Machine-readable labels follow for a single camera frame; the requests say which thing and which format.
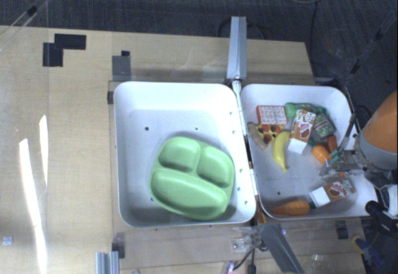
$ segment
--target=yellow banana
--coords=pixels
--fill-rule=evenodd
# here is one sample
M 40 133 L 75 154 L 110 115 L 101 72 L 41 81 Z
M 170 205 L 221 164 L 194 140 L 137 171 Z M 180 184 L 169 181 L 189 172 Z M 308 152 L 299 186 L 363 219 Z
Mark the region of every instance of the yellow banana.
M 282 167 L 283 172 L 286 171 L 285 166 L 285 144 L 290 137 L 290 132 L 281 132 L 272 142 L 272 158 Z

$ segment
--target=green plate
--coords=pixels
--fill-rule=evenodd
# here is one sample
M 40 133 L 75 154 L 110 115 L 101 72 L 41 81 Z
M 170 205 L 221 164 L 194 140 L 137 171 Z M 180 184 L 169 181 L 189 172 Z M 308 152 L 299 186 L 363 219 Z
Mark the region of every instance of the green plate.
M 156 156 L 149 191 L 163 208 L 209 221 L 225 212 L 234 171 L 232 159 L 222 150 L 195 139 L 173 137 Z

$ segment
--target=gray floor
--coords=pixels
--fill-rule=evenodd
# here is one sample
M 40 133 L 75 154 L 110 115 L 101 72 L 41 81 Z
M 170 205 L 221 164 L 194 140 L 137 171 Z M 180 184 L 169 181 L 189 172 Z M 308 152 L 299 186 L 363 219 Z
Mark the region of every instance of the gray floor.
M 29 1 L 0 0 L 0 24 Z M 397 89 L 397 0 L 53 0 L 49 26 L 216 37 L 228 36 L 218 28 L 232 15 L 255 25 L 250 38 L 305 42 L 315 76 L 348 88 L 362 124 Z

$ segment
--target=wooden table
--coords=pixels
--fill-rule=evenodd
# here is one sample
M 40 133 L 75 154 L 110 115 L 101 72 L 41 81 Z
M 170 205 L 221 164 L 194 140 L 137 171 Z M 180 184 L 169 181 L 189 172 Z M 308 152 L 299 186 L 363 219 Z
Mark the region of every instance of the wooden table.
M 42 42 L 53 42 L 56 33 L 86 35 L 86 50 L 64 50 L 62 68 L 48 70 L 37 65 L 31 70 L 27 68 L 27 60 L 41 63 Z M 216 75 L 222 75 L 228 59 L 228 44 L 228 39 L 208 37 L 63 29 L 50 29 L 47 33 L 45 29 L 25 28 L 0 52 L 0 61 L 7 61 L 1 66 L 0 77 L 6 81 L 6 88 L 15 88 L 14 95 L 7 95 L 3 104 L 7 103 L 13 114 L 21 108 L 21 103 L 22 112 L 34 109 L 38 103 L 43 109 L 48 106 L 47 213 L 44 209 L 42 216 L 47 273 L 93 273 L 95 253 L 110 252 L 115 236 L 113 226 L 124 226 L 117 220 L 113 202 L 116 185 L 112 179 L 111 146 L 114 141 L 109 138 L 112 127 L 107 103 L 112 56 L 120 55 L 122 50 L 130 51 L 133 74 L 163 77 L 174 74 L 178 79 L 181 74 L 203 76 L 216 70 Z M 248 40 L 248 73 L 253 81 L 261 78 L 268 83 L 313 84 L 303 43 Z M 43 88 L 40 83 L 32 85 L 23 80 L 27 77 L 29 81 L 47 82 Z M 17 126 L 23 126 L 24 117 L 8 115 L 3 112 L 4 121 L 16 121 Z M 37 137 L 31 123 L 39 119 L 30 118 L 26 124 L 26 134 L 32 131 L 28 136 L 31 140 Z M 2 148 L 9 147 L 10 139 L 3 135 L 1 138 Z M 12 136 L 13 141 L 21 138 L 20 133 Z M 9 149 L 17 153 L 15 143 Z M 16 155 L 8 158 L 11 159 L 7 165 L 5 160 L 0 161 L 4 176 L 0 183 L 0 229 L 2 236 L 13 236 L 13 244 L 1 247 L 0 272 L 38 273 L 35 240 L 18 172 L 19 161 Z M 20 212 L 12 217 L 13 211 Z M 322 254 L 323 264 L 333 267 L 335 273 L 365 273 L 361 256 L 349 240 L 337 239 L 334 221 L 286 222 L 283 226 L 288 229 L 288 240 L 304 267 L 316 263 L 313 255 Z M 123 274 L 137 268 L 142 274 L 219 274 L 224 261 L 239 260 L 243 256 L 232 251 L 230 228 L 192 229 L 187 238 L 172 236 L 181 233 L 175 229 L 171 231 L 176 232 L 162 232 L 124 227 L 127 239 L 134 240 L 137 253 L 121 260 Z M 348 220 L 347 227 L 350 236 L 363 236 L 359 220 Z M 204 258 L 209 250 L 212 257 Z M 279 273 L 269 252 L 256 253 L 256 265 L 258 273 Z M 236 273 L 245 271 L 246 268 L 241 267 Z

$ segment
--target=black connector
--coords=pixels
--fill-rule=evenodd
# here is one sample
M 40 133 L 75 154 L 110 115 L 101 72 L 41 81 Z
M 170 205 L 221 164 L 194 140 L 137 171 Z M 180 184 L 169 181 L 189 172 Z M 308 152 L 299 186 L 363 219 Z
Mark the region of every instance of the black connector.
M 256 274 L 256 266 L 255 265 L 253 265 L 253 264 L 250 264 L 249 266 L 248 266 L 248 274 Z

